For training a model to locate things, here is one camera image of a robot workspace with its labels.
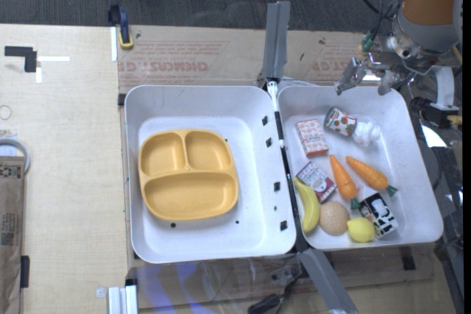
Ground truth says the yellow banana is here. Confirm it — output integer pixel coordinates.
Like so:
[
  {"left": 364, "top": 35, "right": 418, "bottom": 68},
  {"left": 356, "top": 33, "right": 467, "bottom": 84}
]
[{"left": 293, "top": 176, "right": 322, "bottom": 235}]

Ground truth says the round brown bread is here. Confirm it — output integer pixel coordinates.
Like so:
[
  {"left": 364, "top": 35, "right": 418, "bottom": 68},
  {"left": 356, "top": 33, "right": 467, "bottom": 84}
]
[{"left": 318, "top": 201, "right": 351, "bottom": 237}]

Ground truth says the brown cardboard board red print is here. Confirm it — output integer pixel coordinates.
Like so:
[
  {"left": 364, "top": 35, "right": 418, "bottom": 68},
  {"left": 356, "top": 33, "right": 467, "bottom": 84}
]
[{"left": 116, "top": 24, "right": 436, "bottom": 310}]

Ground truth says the pink and red carton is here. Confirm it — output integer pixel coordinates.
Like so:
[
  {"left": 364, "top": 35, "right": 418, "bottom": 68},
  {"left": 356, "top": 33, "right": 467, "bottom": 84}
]
[{"left": 296, "top": 160, "right": 338, "bottom": 204}]

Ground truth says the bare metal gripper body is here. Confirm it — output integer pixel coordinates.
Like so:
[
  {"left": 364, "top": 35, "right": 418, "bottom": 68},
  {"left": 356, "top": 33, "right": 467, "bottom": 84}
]
[{"left": 367, "top": 34, "right": 462, "bottom": 85}]

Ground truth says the yellow divided plate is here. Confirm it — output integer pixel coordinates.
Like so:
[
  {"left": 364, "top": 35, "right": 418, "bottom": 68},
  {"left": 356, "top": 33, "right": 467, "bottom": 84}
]
[{"left": 138, "top": 128, "right": 241, "bottom": 222}]

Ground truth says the tomato print can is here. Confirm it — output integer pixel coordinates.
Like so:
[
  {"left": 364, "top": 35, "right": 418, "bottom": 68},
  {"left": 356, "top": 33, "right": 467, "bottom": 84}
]
[{"left": 323, "top": 106, "right": 358, "bottom": 138}]

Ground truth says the orange carrot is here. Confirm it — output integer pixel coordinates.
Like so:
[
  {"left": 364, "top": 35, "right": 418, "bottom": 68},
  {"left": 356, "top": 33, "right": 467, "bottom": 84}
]
[
  {"left": 345, "top": 155, "right": 399, "bottom": 198},
  {"left": 328, "top": 154, "right": 361, "bottom": 211}
]

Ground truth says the orange print carton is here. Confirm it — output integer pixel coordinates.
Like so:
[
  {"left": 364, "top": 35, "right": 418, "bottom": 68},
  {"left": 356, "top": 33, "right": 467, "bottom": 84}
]
[{"left": 294, "top": 118, "right": 330, "bottom": 158}]

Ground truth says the black and white can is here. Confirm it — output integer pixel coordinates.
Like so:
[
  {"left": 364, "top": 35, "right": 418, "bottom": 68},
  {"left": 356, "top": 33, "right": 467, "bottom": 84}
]
[{"left": 358, "top": 191, "right": 400, "bottom": 241}]

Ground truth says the yellow lemon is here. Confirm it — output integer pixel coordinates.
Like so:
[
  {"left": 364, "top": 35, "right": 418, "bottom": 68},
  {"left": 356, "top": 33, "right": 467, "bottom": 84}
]
[{"left": 346, "top": 216, "right": 378, "bottom": 244}]

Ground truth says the brown paper bag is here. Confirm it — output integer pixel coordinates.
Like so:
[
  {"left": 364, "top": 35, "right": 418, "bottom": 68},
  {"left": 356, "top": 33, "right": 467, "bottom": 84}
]
[{"left": 0, "top": 155, "right": 27, "bottom": 314}]

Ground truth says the white lumpy toy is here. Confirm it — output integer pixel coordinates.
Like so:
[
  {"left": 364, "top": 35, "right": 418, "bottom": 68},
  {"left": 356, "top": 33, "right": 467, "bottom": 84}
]
[{"left": 352, "top": 121, "right": 381, "bottom": 148}]

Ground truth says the white plastic tray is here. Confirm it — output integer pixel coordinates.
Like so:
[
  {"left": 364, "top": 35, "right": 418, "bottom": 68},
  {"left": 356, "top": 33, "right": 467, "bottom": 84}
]
[
  {"left": 276, "top": 84, "right": 445, "bottom": 252},
  {"left": 124, "top": 84, "right": 298, "bottom": 265}
]

